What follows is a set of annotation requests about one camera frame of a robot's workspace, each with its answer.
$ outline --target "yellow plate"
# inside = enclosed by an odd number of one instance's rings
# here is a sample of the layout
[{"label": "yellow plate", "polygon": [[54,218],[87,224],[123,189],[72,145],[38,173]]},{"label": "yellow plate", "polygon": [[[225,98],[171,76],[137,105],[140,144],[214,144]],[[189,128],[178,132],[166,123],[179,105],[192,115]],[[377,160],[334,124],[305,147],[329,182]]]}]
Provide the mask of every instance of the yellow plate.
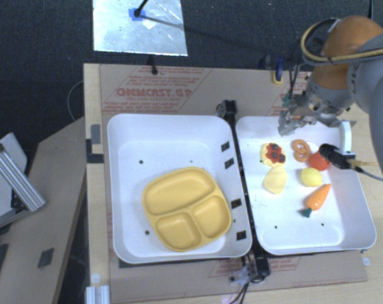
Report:
[{"label": "yellow plate", "polygon": [[223,192],[208,172],[197,167],[151,181],[144,188],[142,205],[159,239],[177,252],[210,243],[231,226]]}]

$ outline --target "silver metal sheet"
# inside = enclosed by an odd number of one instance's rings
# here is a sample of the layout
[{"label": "silver metal sheet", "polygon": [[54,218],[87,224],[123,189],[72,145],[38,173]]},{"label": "silver metal sheet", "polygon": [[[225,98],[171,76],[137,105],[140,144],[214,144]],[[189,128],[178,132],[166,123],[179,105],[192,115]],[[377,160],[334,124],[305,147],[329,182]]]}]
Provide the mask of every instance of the silver metal sheet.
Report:
[{"label": "silver metal sheet", "polygon": [[187,56],[180,0],[93,0],[94,50]]}]

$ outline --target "black fabric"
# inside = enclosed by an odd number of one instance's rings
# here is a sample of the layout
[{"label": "black fabric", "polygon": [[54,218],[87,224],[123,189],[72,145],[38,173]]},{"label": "black fabric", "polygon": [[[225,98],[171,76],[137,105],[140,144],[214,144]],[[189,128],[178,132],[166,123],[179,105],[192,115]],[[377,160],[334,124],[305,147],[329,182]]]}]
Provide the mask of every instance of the black fabric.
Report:
[{"label": "black fabric", "polygon": [[[289,57],[315,22],[367,16],[369,0],[181,4],[189,56],[157,56],[157,66],[256,68],[266,53]],[[83,63],[146,63],[144,54],[93,51],[92,8],[92,0],[0,0],[0,137],[14,132],[29,148],[69,124],[67,94],[82,80]],[[373,19],[383,27],[383,0],[375,0]],[[82,103],[82,89],[75,89],[75,117]]]}]

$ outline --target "brown pretzel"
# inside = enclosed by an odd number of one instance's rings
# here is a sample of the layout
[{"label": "brown pretzel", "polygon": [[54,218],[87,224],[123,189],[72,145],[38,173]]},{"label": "brown pretzel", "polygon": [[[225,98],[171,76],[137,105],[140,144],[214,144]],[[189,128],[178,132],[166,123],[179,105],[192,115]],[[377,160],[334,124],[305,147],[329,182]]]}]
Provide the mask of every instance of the brown pretzel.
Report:
[{"label": "brown pretzel", "polygon": [[292,148],[294,150],[294,158],[298,162],[306,162],[311,155],[310,147],[302,139],[295,139],[292,142]]}]

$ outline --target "toy pizza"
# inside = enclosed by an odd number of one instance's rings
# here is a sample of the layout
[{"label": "toy pizza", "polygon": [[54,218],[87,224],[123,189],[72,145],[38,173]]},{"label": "toy pizza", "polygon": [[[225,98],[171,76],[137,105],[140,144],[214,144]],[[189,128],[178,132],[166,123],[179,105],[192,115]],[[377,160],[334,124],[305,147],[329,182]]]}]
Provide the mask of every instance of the toy pizza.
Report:
[{"label": "toy pizza", "polygon": [[261,159],[265,165],[272,168],[285,165],[286,153],[276,143],[265,143],[261,149]]}]

